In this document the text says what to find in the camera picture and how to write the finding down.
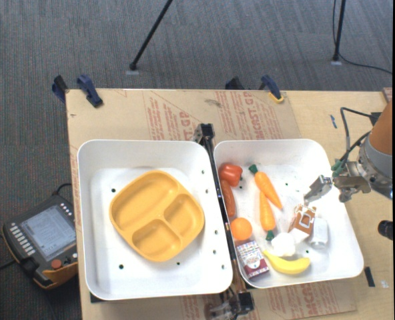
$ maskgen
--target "red emergency button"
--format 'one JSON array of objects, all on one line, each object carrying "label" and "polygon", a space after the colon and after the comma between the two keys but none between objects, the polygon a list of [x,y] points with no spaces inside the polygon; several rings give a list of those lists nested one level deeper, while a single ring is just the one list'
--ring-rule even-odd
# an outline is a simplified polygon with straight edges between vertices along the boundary
[{"label": "red emergency button", "polygon": [[51,262],[51,267],[53,270],[57,270],[63,266],[63,263],[60,259],[53,259]]}]

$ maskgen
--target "white tray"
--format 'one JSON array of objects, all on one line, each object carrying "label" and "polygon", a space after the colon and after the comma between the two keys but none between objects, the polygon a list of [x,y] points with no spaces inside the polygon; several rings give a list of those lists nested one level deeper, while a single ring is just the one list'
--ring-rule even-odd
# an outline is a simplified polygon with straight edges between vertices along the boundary
[{"label": "white tray", "polygon": [[[85,279],[103,300],[225,291],[233,272],[210,159],[192,141],[92,140],[77,154]],[[146,171],[175,177],[205,213],[201,233],[164,262],[143,258],[109,219],[114,195]]]},{"label": "white tray", "polygon": [[[244,170],[238,187],[232,188],[237,204],[237,216],[245,217],[253,226],[253,237],[260,249],[269,249],[266,232],[260,225],[258,190],[248,169],[255,163],[268,174],[283,203],[283,209],[272,207],[278,230],[288,231],[294,207],[304,202],[309,186],[319,177],[330,177],[330,162],[322,146],[309,139],[223,141],[214,149],[217,168],[229,162]],[[270,267],[270,272],[248,279],[241,267],[242,277],[255,288],[278,287],[315,281],[343,279],[359,275],[364,260],[347,210],[339,202],[340,192],[333,187],[321,199],[310,203],[317,208],[316,216],[328,222],[328,244],[313,249],[307,241],[296,247],[297,254],[308,256],[310,267],[299,275],[285,275]]]}]

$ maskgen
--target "orange carrot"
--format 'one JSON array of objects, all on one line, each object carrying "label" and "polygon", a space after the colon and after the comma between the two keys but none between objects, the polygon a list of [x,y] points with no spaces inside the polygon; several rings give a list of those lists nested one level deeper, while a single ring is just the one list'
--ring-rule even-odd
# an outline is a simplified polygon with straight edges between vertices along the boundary
[{"label": "orange carrot", "polygon": [[226,206],[227,216],[233,217],[236,213],[236,202],[233,196],[232,188],[227,180],[220,180],[220,187],[222,189],[224,205]]},{"label": "orange carrot", "polygon": [[276,227],[276,220],[272,207],[266,195],[260,191],[260,223],[264,230],[273,230]]},{"label": "orange carrot", "polygon": [[260,191],[263,192],[278,209],[282,209],[280,198],[267,174],[258,171],[255,165],[249,166],[248,169],[254,174],[254,181]]}]

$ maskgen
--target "wooden table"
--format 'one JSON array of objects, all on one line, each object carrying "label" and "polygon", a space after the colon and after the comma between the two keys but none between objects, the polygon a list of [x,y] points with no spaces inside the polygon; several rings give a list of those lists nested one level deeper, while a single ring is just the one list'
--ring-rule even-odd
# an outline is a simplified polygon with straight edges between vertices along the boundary
[{"label": "wooden table", "polygon": [[[69,142],[71,153],[72,181],[74,191],[74,205],[76,213],[77,246],[79,253],[79,280],[81,290],[81,306],[83,318],[88,319],[204,319],[203,311],[196,309],[190,311],[193,305],[187,304],[191,301],[187,297],[170,297],[155,299],[136,299],[116,302],[92,303],[89,296],[89,289],[84,278],[83,261],[83,237],[81,232],[81,215],[79,207],[79,185],[77,175],[77,150],[80,145],[89,139],[129,139],[133,134],[134,139],[158,139],[161,134],[151,131],[143,132],[142,129],[149,127],[148,117],[150,117],[150,105],[156,104],[158,111],[163,111],[164,115],[172,113],[166,105],[178,108],[178,114],[171,117],[171,120],[179,126],[185,125],[183,121],[193,123],[212,123],[208,120],[211,114],[212,105],[214,108],[220,107],[220,96],[224,96],[224,91],[172,91],[172,90],[132,90],[132,89],[98,89],[99,96],[104,100],[104,105],[93,108],[86,101],[85,94],[81,90],[72,89],[66,93],[67,120],[69,127]],[[246,92],[229,92],[228,96],[235,94],[242,97]],[[325,149],[331,164],[335,158],[340,158],[346,148],[345,131],[340,116],[340,108],[348,107],[363,113],[381,112],[386,106],[386,99],[382,92],[365,91],[283,91],[288,105],[276,107],[273,102],[265,101],[266,95],[263,91],[250,91],[250,98],[255,101],[264,101],[273,110],[282,110],[277,118],[282,119],[283,133],[285,137],[294,137],[301,134],[301,138],[313,139],[320,143]],[[119,96],[127,97],[124,104],[119,102]],[[206,108],[193,108],[205,102]],[[185,107],[189,105],[189,113],[185,112]],[[132,122],[123,122],[125,116]],[[331,116],[335,118],[334,127]],[[349,113],[346,116],[350,130],[350,140],[353,143],[359,136],[371,130],[372,124],[366,117]],[[185,131],[169,133],[170,136],[187,138]],[[218,139],[224,139],[220,131],[216,131]],[[350,160],[357,158],[357,151],[353,151]],[[392,201],[379,195],[377,192],[367,194],[358,193],[352,196],[352,200],[346,203],[346,209],[352,222],[356,237],[358,239],[365,267],[369,267],[375,282],[375,287],[369,287],[367,278],[362,272],[359,276],[336,281],[335,288],[342,288],[342,283],[349,286],[351,295],[350,305],[346,305],[346,310],[335,310],[327,315],[329,319],[393,319],[394,318],[394,278],[393,278],[393,242],[380,234],[377,227],[381,220],[392,220]],[[258,297],[260,290],[252,291],[256,293],[257,309],[243,317],[243,319],[285,319],[279,313],[273,313],[268,317],[264,311],[266,305]],[[306,313],[303,317],[313,318],[312,313]]]}]

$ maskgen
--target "table top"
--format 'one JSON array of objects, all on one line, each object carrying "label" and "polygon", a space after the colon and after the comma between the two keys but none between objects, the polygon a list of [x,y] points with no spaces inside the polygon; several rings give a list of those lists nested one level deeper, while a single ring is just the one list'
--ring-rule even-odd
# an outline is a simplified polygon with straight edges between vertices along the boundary
[{"label": "table top", "polygon": [[[187,140],[199,123],[213,123],[217,141],[228,139],[306,138],[317,141],[331,164],[346,148],[341,107],[363,113],[382,112],[380,91],[282,91],[284,102],[274,103],[265,91],[98,89],[103,105],[94,108],[78,89],[66,93],[71,174],[75,205],[79,281],[83,318],[88,319],[205,319],[204,306],[220,302],[218,295],[162,297],[91,302],[84,278],[83,236],[77,151],[90,139]],[[368,118],[347,114],[350,140],[371,130]],[[357,157],[356,149],[350,159]],[[292,287],[251,290],[256,309],[244,319],[393,319],[393,242],[378,231],[392,220],[391,200],[377,192],[357,193],[346,209],[358,239],[364,266],[350,279]]]}]

